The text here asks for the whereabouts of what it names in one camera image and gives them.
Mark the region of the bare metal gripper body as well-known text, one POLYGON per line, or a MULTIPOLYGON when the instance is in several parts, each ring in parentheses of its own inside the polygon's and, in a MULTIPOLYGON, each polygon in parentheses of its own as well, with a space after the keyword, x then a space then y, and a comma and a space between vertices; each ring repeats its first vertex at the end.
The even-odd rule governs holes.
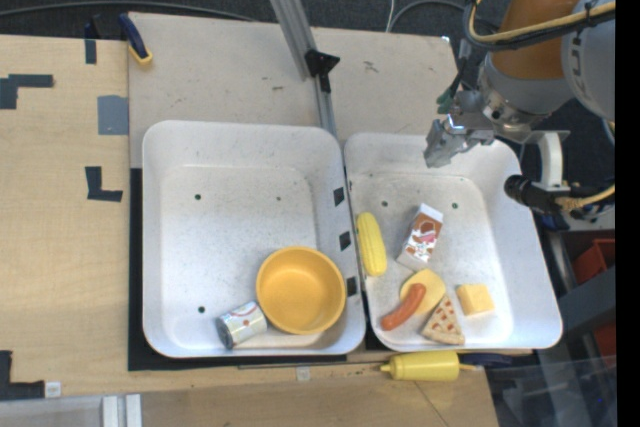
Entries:
POLYGON ((446 115, 446 133, 466 140, 502 137, 524 143, 545 117, 517 107, 492 90, 459 91, 446 115))

